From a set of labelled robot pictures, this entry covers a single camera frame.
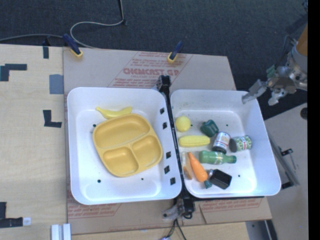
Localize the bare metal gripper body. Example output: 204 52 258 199
266 65 309 95

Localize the green can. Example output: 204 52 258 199
229 134 253 153

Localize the green bell pepper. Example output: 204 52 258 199
199 119 220 138

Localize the white plastic tray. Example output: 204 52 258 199
169 88 282 199
66 86 183 206

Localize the green bottle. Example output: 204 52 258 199
198 149 238 165

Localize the yellow corn cob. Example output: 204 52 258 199
178 134 211 149

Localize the yellow lemon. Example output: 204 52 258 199
174 115 192 133

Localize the thin black and white rod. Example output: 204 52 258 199
161 87 191 222

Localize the black bottle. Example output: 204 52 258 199
207 168 233 191

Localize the orange carrot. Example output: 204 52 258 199
187 151 213 190

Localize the bread slice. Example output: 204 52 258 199
181 151 194 181

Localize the yellow divided plate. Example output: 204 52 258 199
92 113 164 178

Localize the yellow banana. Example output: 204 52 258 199
95 105 133 121

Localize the brown cardboard board red print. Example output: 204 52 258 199
62 46 273 235

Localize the black block with thin wires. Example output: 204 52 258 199
154 74 173 93
180 197 196 219

